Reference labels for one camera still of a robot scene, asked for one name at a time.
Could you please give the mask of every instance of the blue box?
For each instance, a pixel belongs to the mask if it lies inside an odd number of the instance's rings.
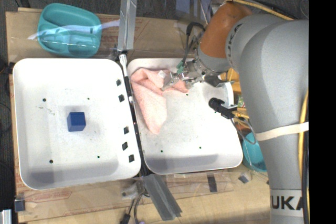
[[[70,112],[67,117],[67,122],[69,132],[83,131],[86,126],[84,112]]]

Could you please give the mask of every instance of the white band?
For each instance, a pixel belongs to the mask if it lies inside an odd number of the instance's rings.
[[[287,134],[296,134],[296,133],[301,133],[309,130],[309,122],[303,122],[299,124],[293,124],[290,126],[283,126],[279,128],[275,128],[273,130],[269,130],[266,132],[258,133],[256,135],[256,139],[258,141],[264,141],[264,140],[269,140],[272,138],[276,138],[282,135],[287,135]]]

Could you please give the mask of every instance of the pink towel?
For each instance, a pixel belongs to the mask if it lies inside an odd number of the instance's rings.
[[[140,68],[131,76],[134,96],[148,129],[154,134],[159,134],[162,124],[167,119],[166,98],[163,93],[172,90],[188,92],[184,81],[179,81],[173,87],[162,91],[164,79],[159,73],[160,71]]]

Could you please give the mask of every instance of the blue block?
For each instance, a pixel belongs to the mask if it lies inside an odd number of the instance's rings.
[[[67,122],[69,132],[83,131],[86,126],[84,112],[70,112]]]

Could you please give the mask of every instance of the white tray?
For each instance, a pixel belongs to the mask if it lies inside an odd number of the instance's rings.
[[[176,71],[180,59],[136,59],[129,63],[128,74],[143,67]],[[148,168],[161,175],[232,168],[243,159],[237,132],[230,122],[208,106],[210,98],[223,99],[224,88],[197,83],[185,93],[164,93],[167,120],[160,133],[151,133],[135,99],[135,112],[144,159]]]
[[[139,149],[117,63],[24,59],[15,65],[13,79],[19,168],[28,187],[105,182],[139,172]],[[81,111],[86,116],[85,129],[69,132],[69,112]]]

